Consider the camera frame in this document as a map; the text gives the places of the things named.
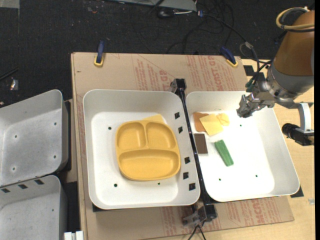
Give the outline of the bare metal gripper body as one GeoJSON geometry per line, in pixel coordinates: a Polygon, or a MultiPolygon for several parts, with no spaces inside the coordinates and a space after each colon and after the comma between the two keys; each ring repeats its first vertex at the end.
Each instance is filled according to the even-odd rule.
{"type": "Polygon", "coordinates": [[[285,108],[292,108],[294,100],[300,95],[300,92],[293,92],[280,86],[277,81],[258,81],[249,95],[249,101],[260,102],[260,109],[265,107],[273,108],[278,104],[285,108]]]}

